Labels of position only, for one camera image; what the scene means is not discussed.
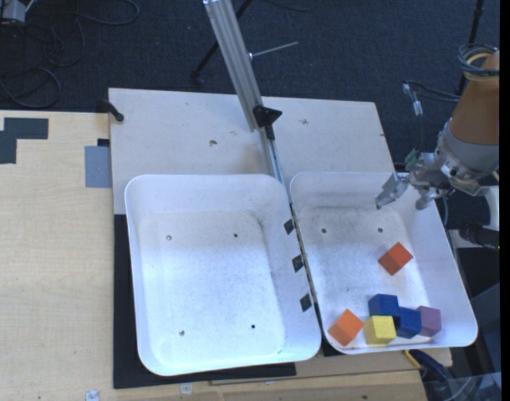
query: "wooden table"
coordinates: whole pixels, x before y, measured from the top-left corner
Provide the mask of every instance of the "wooden table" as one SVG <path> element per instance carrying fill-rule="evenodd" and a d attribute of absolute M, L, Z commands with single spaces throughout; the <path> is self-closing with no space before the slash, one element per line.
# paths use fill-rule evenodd
<path fill-rule="evenodd" d="M 1 400 L 426 400 L 402 352 L 320 354 L 273 381 L 113 389 L 112 189 L 86 187 L 84 170 L 109 117 L 0 111 L 0 131 L 5 118 L 48 119 L 46 140 L 17 140 L 16 163 L 0 165 Z M 451 365 L 448 348 L 428 353 Z"/>

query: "blue block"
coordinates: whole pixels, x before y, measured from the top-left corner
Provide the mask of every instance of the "blue block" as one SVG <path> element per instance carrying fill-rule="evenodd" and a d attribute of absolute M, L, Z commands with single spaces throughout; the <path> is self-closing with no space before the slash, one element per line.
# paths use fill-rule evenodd
<path fill-rule="evenodd" d="M 396 335 L 401 338 L 413 338 L 422 331 L 420 311 L 400 308 L 400 316 L 395 317 Z"/>
<path fill-rule="evenodd" d="M 391 294 L 376 294 L 369 300 L 370 315 L 391 315 L 398 317 L 400 315 L 400 306 L 398 297 Z"/>

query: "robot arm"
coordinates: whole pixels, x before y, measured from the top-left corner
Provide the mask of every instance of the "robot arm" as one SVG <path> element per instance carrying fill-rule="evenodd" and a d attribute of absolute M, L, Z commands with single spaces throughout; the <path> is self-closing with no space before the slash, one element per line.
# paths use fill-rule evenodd
<path fill-rule="evenodd" d="M 471 65 L 480 58 L 485 58 L 480 68 Z M 391 175 L 375 198 L 378 209 L 403 195 L 409 185 L 421 195 L 416 202 L 419 210 L 453 189 L 487 195 L 488 187 L 479 181 L 499 165 L 500 51 L 466 45 L 460 61 L 469 83 L 439 133 L 435 151 L 413 151 L 407 156 L 409 174 Z"/>

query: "block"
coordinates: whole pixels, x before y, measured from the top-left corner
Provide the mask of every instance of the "block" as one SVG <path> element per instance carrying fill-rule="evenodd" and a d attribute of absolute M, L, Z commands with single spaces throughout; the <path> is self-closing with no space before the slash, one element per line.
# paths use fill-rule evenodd
<path fill-rule="evenodd" d="M 421 313 L 408 307 L 400 308 L 400 316 L 395 317 L 396 335 L 401 338 L 413 338 L 422 330 Z"/>
<path fill-rule="evenodd" d="M 388 315 L 373 315 L 365 321 L 367 344 L 387 344 L 396 338 L 394 318 Z"/>
<path fill-rule="evenodd" d="M 421 336 L 431 338 L 441 331 L 441 311 L 435 307 L 419 306 L 416 309 L 421 313 Z"/>
<path fill-rule="evenodd" d="M 390 315 L 397 317 L 400 315 L 400 305 L 398 297 L 391 294 L 376 294 L 369 300 L 370 315 Z"/>
<path fill-rule="evenodd" d="M 378 259 L 378 262 L 389 274 L 395 275 L 411 258 L 413 255 L 402 244 L 396 242 Z"/>
<path fill-rule="evenodd" d="M 357 336 L 361 328 L 363 328 L 363 321 L 352 311 L 346 309 L 331 326 L 328 333 L 341 345 L 346 346 Z"/>

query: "empty white tray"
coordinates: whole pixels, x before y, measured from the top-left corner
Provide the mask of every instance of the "empty white tray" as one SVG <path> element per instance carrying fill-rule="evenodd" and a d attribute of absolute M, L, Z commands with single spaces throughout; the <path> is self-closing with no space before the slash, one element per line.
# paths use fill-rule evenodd
<path fill-rule="evenodd" d="M 377 210 L 375 197 L 389 175 L 305 172 L 291 182 L 324 336 L 342 353 L 467 346 L 476 339 L 477 323 L 437 208 L 418 211 L 419 195 L 410 187 Z M 378 259 L 397 241 L 414 258 L 391 276 Z M 368 301 L 378 293 L 398 296 L 403 307 L 440 309 L 442 330 L 383 346 L 368 345 L 363 330 L 346 346 L 327 333 L 346 308 L 366 320 Z"/>
<path fill-rule="evenodd" d="M 305 308 L 309 281 L 293 265 L 298 238 L 277 180 L 140 175 L 126 186 L 125 204 L 138 353 L 151 372 L 294 362 L 318 352 L 314 306 Z"/>

